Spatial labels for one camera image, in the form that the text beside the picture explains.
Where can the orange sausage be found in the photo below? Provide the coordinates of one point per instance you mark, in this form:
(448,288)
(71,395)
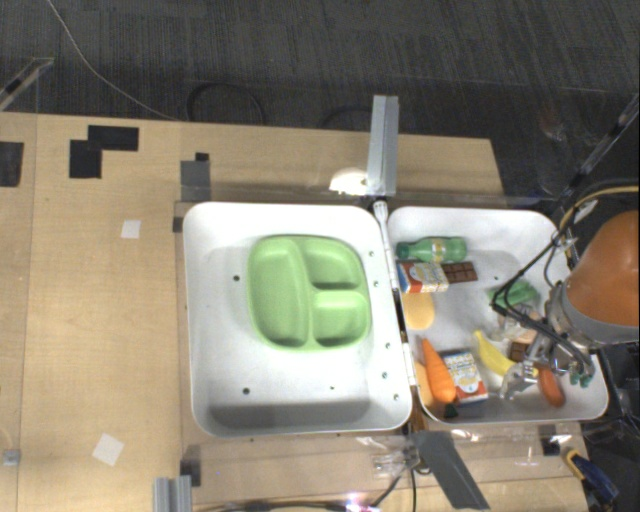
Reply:
(551,390)

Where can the yellow banana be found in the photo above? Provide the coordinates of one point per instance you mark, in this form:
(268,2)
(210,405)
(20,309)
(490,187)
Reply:
(492,355)

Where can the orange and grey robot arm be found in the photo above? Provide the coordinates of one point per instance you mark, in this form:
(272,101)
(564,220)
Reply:
(607,280)

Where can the green plastic bottle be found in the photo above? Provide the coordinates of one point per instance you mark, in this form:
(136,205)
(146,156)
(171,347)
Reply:
(430,250)

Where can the brown chocolate bar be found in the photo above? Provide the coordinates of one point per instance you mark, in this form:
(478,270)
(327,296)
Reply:
(462,272)

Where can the brown cube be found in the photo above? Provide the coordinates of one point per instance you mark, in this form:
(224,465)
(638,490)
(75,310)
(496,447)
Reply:
(519,351)

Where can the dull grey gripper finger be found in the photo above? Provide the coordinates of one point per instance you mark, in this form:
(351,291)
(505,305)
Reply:
(530,372)
(511,386)

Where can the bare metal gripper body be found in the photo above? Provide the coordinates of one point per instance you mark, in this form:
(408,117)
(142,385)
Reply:
(545,350)

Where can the orange carrot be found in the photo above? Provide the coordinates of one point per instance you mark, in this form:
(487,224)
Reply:
(437,375)

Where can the orange and white carton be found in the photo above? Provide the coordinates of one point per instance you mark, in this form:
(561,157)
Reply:
(465,377)
(422,276)

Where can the yellow oval bread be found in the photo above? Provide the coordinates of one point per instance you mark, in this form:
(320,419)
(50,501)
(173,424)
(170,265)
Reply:
(418,311)

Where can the white plastic tray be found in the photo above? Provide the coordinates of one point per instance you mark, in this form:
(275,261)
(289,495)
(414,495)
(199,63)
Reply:
(465,315)
(220,350)

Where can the green divided plate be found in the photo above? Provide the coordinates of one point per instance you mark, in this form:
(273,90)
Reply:
(280,295)

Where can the green pea pod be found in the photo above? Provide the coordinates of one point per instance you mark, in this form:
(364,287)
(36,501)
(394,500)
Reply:
(520,292)

